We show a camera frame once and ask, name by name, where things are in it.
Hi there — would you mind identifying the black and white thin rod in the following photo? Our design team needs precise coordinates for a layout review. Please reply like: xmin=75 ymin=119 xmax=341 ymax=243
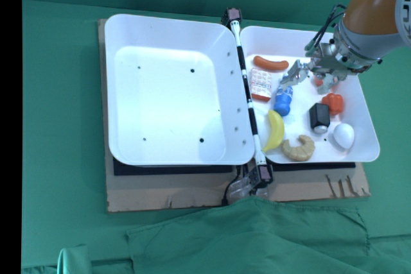
xmin=229 ymin=20 xmax=268 ymax=167

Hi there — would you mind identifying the orange toy sausage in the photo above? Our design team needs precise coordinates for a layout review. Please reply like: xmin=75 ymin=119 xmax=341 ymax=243
xmin=252 ymin=55 xmax=290 ymax=72

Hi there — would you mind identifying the brown cardboard board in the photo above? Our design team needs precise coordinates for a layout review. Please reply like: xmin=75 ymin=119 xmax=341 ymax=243
xmin=97 ymin=18 xmax=371 ymax=214

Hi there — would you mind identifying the orange and white packet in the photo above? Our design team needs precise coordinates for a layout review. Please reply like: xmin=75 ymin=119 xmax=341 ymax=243
xmin=249 ymin=67 xmax=274 ymax=103

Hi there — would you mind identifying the black block with wires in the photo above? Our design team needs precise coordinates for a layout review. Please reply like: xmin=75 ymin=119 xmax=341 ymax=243
xmin=223 ymin=6 xmax=243 ymax=24
xmin=254 ymin=164 xmax=274 ymax=186

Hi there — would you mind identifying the yellow banana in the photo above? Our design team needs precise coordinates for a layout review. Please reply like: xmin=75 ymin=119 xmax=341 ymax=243
xmin=261 ymin=109 xmax=286 ymax=153

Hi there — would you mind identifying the black can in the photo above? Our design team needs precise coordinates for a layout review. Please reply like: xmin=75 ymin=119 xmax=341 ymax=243
xmin=308 ymin=102 xmax=331 ymax=135

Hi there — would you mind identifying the white egg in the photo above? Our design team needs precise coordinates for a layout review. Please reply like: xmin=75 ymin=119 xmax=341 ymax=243
xmin=332 ymin=122 xmax=356 ymax=150

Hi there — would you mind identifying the red and white toy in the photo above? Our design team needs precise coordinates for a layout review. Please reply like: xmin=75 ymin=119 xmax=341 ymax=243
xmin=314 ymin=77 xmax=340 ymax=88

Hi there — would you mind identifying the tan toy croissant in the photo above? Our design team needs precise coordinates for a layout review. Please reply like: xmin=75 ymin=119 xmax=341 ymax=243
xmin=281 ymin=134 xmax=316 ymax=162

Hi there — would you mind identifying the white plastic tray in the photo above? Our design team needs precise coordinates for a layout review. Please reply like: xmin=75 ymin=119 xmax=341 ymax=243
xmin=239 ymin=25 xmax=381 ymax=165
xmin=104 ymin=13 xmax=256 ymax=167

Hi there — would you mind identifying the orange toy pepper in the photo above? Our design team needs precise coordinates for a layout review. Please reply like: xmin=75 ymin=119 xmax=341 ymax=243
xmin=321 ymin=92 xmax=344 ymax=116

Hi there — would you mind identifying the green cloth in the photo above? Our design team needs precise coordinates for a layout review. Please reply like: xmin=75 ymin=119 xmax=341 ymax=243
xmin=126 ymin=195 xmax=411 ymax=274

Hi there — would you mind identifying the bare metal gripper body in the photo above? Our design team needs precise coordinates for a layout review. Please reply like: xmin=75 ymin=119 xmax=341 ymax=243
xmin=307 ymin=40 xmax=372 ymax=81

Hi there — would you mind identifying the blue and white bottle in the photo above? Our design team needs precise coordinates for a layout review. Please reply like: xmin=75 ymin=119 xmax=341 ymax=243
xmin=273 ymin=71 xmax=295 ymax=117

